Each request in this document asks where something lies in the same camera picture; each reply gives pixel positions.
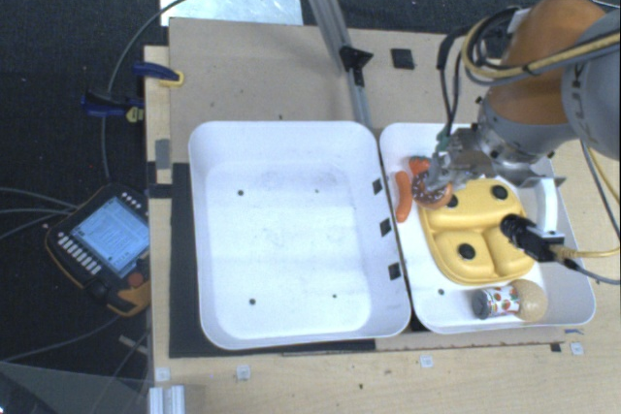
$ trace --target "blue screen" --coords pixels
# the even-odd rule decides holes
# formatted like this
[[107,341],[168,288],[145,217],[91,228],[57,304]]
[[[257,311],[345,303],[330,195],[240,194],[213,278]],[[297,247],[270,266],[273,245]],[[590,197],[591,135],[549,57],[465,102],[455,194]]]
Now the blue screen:
[[120,277],[148,249],[147,223],[116,197],[88,216],[71,235]]

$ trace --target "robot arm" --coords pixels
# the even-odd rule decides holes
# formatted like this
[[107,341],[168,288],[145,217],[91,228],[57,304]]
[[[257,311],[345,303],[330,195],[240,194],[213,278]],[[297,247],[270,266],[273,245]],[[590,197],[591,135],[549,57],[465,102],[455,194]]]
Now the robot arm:
[[[543,0],[518,25],[502,64],[491,66],[524,67],[530,73],[532,61],[618,31],[618,10],[606,15],[588,0]],[[493,83],[479,103],[477,122],[452,133],[444,150],[432,157],[426,187],[437,190],[451,183],[459,189],[482,175],[501,175],[521,186],[539,177],[533,164],[574,139],[618,160],[618,35],[606,52],[586,53],[578,62],[507,84]]]

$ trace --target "red button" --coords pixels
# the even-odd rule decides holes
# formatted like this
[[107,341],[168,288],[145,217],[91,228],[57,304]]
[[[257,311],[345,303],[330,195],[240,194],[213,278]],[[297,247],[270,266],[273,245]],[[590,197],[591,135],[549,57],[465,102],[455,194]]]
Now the red button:
[[127,276],[127,282],[132,288],[138,288],[145,282],[145,277],[139,272],[132,272],[129,276]]

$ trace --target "tray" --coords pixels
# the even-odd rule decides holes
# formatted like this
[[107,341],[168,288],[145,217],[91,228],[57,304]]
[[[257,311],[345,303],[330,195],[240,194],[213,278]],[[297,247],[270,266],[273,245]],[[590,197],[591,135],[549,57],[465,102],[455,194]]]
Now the tray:
[[[379,145],[384,170],[389,178],[393,206],[398,201],[395,173],[399,170],[408,170],[408,159],[411,156],[431,155],[436,146],[436,135],[442,126],[395,123],[382,132]],[[539,161],[535,169],[542,175],[553,174],[551,163],[547,159]],[[540,192],[534,188],[516,189],[508,183],[506,186],[520,198],[529,218],[544,223],[546,229],[556,229],[563,233],[565,245],[576,247],[563,200],[555,189],[551,193],[539,194]],[[477,319],[470,304],[473,291],[476,288],[495,285],[464,286],[444,276],[434,262],[419,216],[414,210],[406,222],[397,225],[397,230],[414,311],[420,322],[435,333],[456,334],[530,326],[581,325],[590,321],[595,313],[595,296],[588,278],[577,272],[568,271],[559,264],[549,263],[535,264],[523,276],[542,287],[548,298],[548,310],[542,320],[527,323],[515,316],[502,316],[484,321]]]
[[200,318],[229,350],[410,319],[377,144],[353,122],[209,122],[189,141]]

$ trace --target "yellow cable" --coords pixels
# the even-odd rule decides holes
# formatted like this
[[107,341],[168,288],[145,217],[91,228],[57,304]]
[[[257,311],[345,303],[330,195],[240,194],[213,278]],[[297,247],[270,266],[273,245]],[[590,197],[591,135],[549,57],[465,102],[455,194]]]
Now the yellow cable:
[[591,152],[591,160],[593,161],[595,169],[598,171],[598,175],[600,175],[600,178],[604,181],[604,184],[610,192],[610,195],[612,195],[617,204],[619,204],[619,192],[615,191],[614,187],[612,186],[612,182],[610,181],[610,178],[608,178],[608,176],[606,176],[606,174],[604,173],[600,161],[595,156],[595,153],[591,148],[589,148],[589,152]]
[[618,254],[620,251],[620,248],[616,247],[612,250],[585,252],[582,250],[574,250],[564,245],[553,245],[550,247],[550,249],[556,254],[557,259],[560,261],[562,261],[563,259],[575,259],[577,257],[610,257]]
[[599,40],[590,42],[589,44],[585,44],[580,47],[567,48],[561,52],[549,55],[547,57],[544,57],[543,59],[530,62],[523,66],[514,66],[512,68],[501,69],[501,70],[486,69],[486,68],[476,66],[468,56],[468,46],[472,38],[474,37],[474,33],[476,33],[479,26],[483,24],[486,20],[487,18],[481,20],[473,27],[473,29],[471,29],[468,32],[468,35],[466,35],[466,38],[464,40],[464,44],[462,45],[461,53],[462,53],[462,60],[464,61],[464,65],[468,68],[468,70],[471,73],[479,77],[482,77],[482,78],[489,78],[491,80],[500,80],[504,78],[511,78],[511,77],[516,77],[519,75],[524,75],[527,73],[526,71],[524,71],[525,66],[528,67],[529,72],[536,73],[539,69],[549,66],[550,64],[554,64],[557,62],[563,62],[568,59],[571,59],[572,57],[576,57],[578,55],[584,55],[584,54],[593,52],[595,50],[599,50],[600,48],[610,47],[615,44],[619,44],[621,42],[621,35],[619,33],[614,33],[612,35],[608,35],[606,37],[603,37]]

